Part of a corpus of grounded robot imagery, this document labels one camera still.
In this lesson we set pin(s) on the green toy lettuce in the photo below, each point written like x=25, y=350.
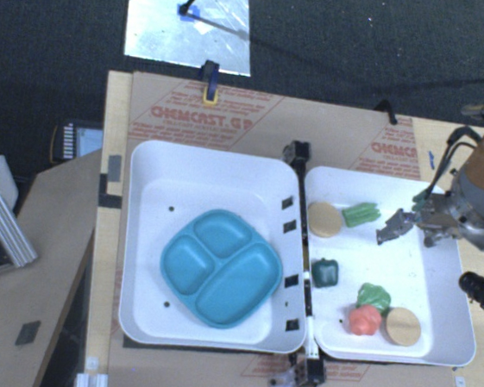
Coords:
x=374, y=296

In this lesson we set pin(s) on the tan round biscuit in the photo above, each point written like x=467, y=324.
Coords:
x=403, y=327
x=325, y=219

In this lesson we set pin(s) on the dark green toy pepper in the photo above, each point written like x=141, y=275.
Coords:
x=325, y=273

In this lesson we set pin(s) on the green toy beans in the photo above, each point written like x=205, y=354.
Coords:
x=360, y=214

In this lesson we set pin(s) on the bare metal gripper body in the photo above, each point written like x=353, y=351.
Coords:
x=443, y=222

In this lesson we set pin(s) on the thin black and white rod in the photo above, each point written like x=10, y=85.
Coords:
x=305, y=247

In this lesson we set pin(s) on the brown cardboard board red print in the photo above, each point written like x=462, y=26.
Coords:
x=250, y=120

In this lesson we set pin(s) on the blue divided plate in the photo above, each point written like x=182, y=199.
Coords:
x=221, y=268

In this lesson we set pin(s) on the white plastic tray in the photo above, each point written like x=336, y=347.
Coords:
x=424, y=274
x=154, y=239

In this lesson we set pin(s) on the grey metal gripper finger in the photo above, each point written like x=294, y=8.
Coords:
x=399, y=218
x=387, y=235

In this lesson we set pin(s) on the orange toy vegetable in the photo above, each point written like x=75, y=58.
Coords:
x=364, y=320

